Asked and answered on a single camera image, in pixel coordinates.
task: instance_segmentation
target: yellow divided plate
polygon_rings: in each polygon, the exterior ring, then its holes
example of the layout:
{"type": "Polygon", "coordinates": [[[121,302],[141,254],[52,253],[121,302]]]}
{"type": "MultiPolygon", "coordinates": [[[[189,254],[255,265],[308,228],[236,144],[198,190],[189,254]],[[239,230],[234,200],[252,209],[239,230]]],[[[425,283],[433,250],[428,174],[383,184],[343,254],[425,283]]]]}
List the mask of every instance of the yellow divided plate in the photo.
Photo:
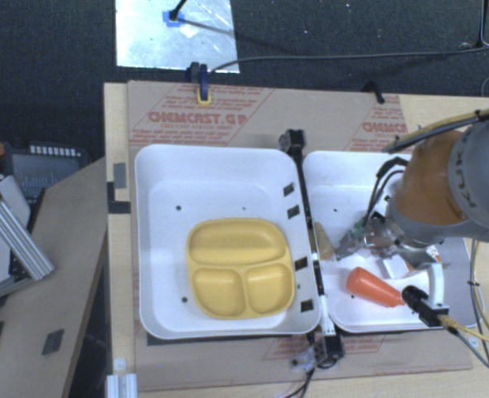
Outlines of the yellow divided plate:
{"type": "Polygon", "coordinates": [[[187,237],[197,305],[214,318],[281,313],[294,299],[293,262],[282,231],[255,218],[205,221],[187,237]]]}

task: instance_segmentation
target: red-orange object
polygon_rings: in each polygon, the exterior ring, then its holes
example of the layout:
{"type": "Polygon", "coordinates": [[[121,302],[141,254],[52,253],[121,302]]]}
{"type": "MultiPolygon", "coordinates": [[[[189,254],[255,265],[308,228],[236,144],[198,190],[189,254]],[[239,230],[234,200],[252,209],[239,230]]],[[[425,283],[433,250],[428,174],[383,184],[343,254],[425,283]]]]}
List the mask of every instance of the red-orange object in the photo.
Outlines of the red-orange object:
{"type": "Polygon", "coordinates": [[[404,305],[401,292],[374,276],[370,271],[357,267],[350,272],[346,288],[357,296],[380,303],[385,307],[404,305]]]}

